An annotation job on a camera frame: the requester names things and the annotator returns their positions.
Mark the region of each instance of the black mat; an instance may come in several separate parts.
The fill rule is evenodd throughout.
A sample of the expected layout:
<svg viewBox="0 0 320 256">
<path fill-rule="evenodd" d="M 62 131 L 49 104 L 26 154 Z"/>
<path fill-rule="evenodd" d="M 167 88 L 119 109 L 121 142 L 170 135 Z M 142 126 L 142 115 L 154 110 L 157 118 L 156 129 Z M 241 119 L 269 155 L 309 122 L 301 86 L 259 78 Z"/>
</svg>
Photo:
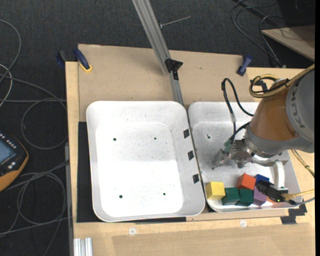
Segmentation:
<svg viewBox="0 0 320 256">
<path fill-rule="evenodd" d="M 90 175 L 90 157 L 87 123 L 79 122 L 78 124 L 78 176 L 77 176 L 77 213 L 76 221 L 80 222 L 101 222 L 93 210 L 92 204 L 92 187 Z M 185 222 L 185 217 L 175 218 L 153 218 L 143 219 L 138 223 L 167 223 L 167 222 Z"/>
</svg>

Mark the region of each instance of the dark background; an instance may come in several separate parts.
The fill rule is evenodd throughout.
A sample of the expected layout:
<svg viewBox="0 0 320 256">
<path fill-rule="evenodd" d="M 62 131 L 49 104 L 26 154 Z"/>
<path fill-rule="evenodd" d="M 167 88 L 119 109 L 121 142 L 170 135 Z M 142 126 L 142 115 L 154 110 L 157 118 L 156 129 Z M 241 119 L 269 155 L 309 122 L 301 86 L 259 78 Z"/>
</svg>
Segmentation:
<svg viewBox="0 0 320 256">
<path fill-rule="evenodd" d="M 231 21 L 232 0 L 151 0 L 158 21 L 162 24 L 191 16 L 167 25 L 163 34 L 170 50 L 253 56 L 251 67 L 276 67 L 276 63 L 245 38 Z M 252 6 L 263 7 L 276 19 L 279 27 L 315 23 L 315 0 L 248 0 Z M 242 7 L 235 9 L 239 24 L 260 46 L 261 18 Z M 11 69 L 12 75 L 39 85 L 65 99 L 65 73 L 57 64 L 56 54 L 64 50 L 72 61 L 78 43 L 150 48 L 148 38 L 130 0 L 0 0 L 0 20 L 16 27 L 21 35 L 20 56 Z M 263 29 L 273 28 L 264 24 Z M 268 39 L 282 65 L 306 68 L 312 62 L 281 44 Z M 10 66 L 18 50 L 14 31 L 0 22 L 0 64 Z M 0 84 L 0 99 L 9 88 L 9 81 Z M 34 100 L 48 95 L 23 83 L 15 82 L 10 100 Z M 5 102 L 0 108 L 0 128 L 15 135 L 26 147 L 30 159 L 23 173 L 47 171 L 65 160 L 64 146 L 39 150 L 28 144 L 20 129 L 22 117 L 30 103 Z M 26 116 L 27 138 L 41 147 L 61 142 L 67 135 L 67 118 L 56 102 L 37 105 Z M 64 169 L 55 172 L 65 182 Z M 0 233 L 5 232 L 17 214 L 19 188 L 0 192 Z M 57 183 L 42 178 L 29 186 L 21 209 L 37 222 L 53 220 L 61 211 L 62 192 Z M 19 218 L 13 230 L 30 227 Z M 12 232 L 0 238 L 2 256 L 43 255 L 56 230 L 57 223 Z M 63 220 L 47 253 L 65 256 L 69 253 L 68 222 Z"/>
</svg>

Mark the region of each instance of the black connector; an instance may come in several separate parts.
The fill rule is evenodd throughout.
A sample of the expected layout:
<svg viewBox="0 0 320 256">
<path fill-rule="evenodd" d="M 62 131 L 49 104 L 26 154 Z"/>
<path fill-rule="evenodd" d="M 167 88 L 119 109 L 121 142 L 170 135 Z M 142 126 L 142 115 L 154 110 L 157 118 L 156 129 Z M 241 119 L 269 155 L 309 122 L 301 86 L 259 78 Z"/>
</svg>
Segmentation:
<svg viewBox="0 0 320 256">
<path fill-rule="evenodd" d="M 266 180 L 259 180 L 256 188 L 264 195 L 268 196 L 271 200 L 279 203 L 284 202 L 285 198 L 282 194 L 288 193 L 287 189 L 277 188 L 274 184 Z"/>
</svg>

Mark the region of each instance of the orange block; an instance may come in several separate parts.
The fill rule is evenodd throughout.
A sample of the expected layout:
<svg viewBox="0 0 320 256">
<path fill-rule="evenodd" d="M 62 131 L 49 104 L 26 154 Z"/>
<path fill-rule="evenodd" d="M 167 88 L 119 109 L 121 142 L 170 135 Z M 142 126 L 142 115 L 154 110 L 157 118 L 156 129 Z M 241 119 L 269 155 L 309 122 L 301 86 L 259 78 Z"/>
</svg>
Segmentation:
<svg viewBox="0 0 320 256">
<path fill-rule="evenodd" d="M 236 183 L 238 189 L 254 190 L 256 185 L 256 178 L 246 173 L 242 174 Z"/>
</svg>

